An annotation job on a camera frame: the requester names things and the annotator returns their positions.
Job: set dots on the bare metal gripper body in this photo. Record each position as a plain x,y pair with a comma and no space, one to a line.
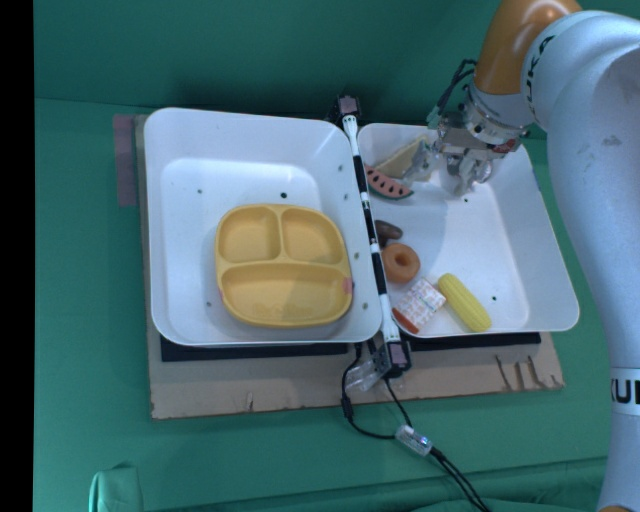
472,140

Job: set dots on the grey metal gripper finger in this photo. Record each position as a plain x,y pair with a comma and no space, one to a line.
462,175
419,162

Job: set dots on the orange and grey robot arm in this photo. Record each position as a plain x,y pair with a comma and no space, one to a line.
590,150

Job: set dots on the tan triangular bread slice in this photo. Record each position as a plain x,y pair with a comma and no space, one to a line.
400,162

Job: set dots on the red watermelon slice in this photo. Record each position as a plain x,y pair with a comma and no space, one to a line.
387,187

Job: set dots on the white plastic tray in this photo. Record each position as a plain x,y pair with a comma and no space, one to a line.
240,145
495,240

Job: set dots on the brown sausage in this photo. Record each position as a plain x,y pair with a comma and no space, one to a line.
389,231

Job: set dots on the black and white thin rod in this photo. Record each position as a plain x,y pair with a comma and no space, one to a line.
371,225

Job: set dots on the orange doughnut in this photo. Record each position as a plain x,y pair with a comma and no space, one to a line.
407,270

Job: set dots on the yellow corn cob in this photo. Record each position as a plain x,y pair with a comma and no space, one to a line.
465,302

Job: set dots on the white and orange packet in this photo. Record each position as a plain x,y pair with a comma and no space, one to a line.
421,300

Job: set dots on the orange carrot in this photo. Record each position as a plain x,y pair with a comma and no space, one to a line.
404,320

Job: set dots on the yellow divided plate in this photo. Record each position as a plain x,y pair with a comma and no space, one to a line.
280,290

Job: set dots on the brown cardboard board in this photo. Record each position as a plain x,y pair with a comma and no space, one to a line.
280,380

